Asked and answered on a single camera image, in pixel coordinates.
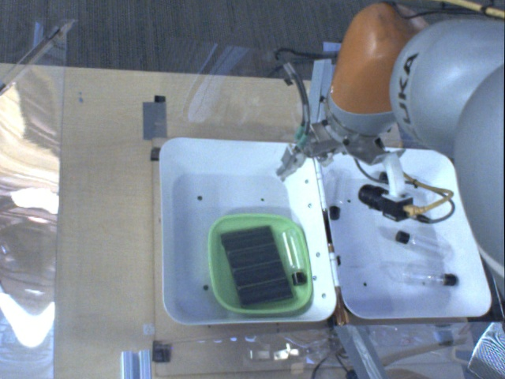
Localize clear plastic bottle black cap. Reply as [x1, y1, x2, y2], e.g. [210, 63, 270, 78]
[379, 264, 459, 290]
[327, 171, 349, 221]
[281, 228, 309, 286]
[395, 230, 449, 257]

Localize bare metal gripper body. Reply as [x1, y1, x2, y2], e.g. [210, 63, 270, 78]
[302, 122, 391, 165]

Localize green square plate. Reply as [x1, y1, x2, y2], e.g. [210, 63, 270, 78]
[208, 212, 315, 317]

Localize white plastic tray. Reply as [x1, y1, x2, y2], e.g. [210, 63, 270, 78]
[317, 146, 493, 321]
[159, 137, 338, 326]

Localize black ribbed rectangular block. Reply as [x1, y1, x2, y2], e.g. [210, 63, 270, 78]
[219, 224, 295, 308]

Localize black cylinder on white bracket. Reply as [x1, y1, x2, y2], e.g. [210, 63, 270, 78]
[357, 152, 414, 223]

